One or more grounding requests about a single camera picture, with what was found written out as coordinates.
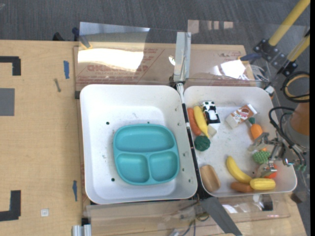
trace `gray floor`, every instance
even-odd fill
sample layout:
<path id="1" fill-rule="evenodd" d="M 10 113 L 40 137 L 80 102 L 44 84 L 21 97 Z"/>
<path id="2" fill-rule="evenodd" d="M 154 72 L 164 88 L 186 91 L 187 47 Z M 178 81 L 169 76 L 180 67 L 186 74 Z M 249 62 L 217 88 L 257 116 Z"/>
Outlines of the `gray floor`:
<path id="1" fill-rule="evenodd" d="M 170 30 L 187 30 L 188 20 L 279 25 L 298 1 L 0 0 L 0 39 L 52 40 L 53 35 L 59 32 L 64 39 L 73 40 L 71 30 L 79 27 L 80 22 Z M 310 25 L 310 6 L 295 25 Z M 299 57 L 298 70 L 309 72 L 309 59 L 308 48 Z M 280 96 L 280 102 L 284 106 L 296 106 L 283 96 Z M 299 201 L 302 200 L 298 206 L 305 229 L 311 235 L 310 171 L 308 169 L 304 174 L 298 172 L 297 175 L 299 180 L 295 193 Z"/>

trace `wooden table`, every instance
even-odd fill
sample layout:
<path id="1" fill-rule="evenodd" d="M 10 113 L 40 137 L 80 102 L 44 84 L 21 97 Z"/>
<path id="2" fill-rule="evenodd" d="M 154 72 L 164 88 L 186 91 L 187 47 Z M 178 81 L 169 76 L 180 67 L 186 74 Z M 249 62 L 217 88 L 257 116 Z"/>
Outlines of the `wooden table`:
<path id="1" fill-rule="evenodd" d="M 12 64 L 0 63 L 0 89 L 15 93 L 14 116 L 0 116 L 0 213 L 10 211 L 11 191 L 21 191 L 21 214 L 0 221 L 0 235 L 70 235 L 72 226 L 81 224 L 75 46 L 78 42 L 0 40 L 0 56 L 21 59 L 20 76 L 12 75 Z M 69 63 L 68 79 L 64 61 Z M 289 217 L 237 223 L 240 231 L 306 235 L 296 204 L 288 194 L 285 198 Z M 196 235 L 221 233 L 211 226 L 196 231 Z"/>

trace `teal divided plate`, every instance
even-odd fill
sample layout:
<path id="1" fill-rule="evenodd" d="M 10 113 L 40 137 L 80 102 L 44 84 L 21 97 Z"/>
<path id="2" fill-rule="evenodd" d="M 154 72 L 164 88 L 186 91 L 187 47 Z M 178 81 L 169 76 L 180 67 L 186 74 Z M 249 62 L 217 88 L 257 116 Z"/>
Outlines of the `teal divided plate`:
<path id="1" fill-rule="evenodd" d="M 114 135 L 113 147 L 117 172 L 127 183 L 165 183 L 178 174 L 176 140 L 173 133 L 162 125 L 121 127 Z"/>

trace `yellow banana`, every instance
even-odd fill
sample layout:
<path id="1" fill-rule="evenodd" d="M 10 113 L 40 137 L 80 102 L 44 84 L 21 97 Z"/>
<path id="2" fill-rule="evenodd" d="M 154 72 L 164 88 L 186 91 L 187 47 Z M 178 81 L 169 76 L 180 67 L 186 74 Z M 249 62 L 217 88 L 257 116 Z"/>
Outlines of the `yellow banana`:
<path id="1" fill-rule="evenodd" d="M 251 181 L 252 178 L 240 170 L 232 156 L 227 157 L 226 166 L 231 175 L 239 182 L 249 183 Z"/>
<path id="2" fill-rule="evenodd" d="M 209 138 L 210 136 L 208 134 L 207 122 L 203 115 L 202 109 L 199 106 L 194 106 L 193 115 L 195 117 L 197 126 L 200 128 L 202 133 L 204 133 Z"/>

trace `gray square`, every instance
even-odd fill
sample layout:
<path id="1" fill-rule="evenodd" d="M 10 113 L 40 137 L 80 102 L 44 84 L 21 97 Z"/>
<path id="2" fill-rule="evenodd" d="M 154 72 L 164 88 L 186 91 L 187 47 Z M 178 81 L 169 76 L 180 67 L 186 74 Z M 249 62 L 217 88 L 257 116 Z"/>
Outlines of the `gray square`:
<path id="1" fill-rule="evenodd" d="M 0 116 L 14 116 L 14 88 L 0 88 Z"/>

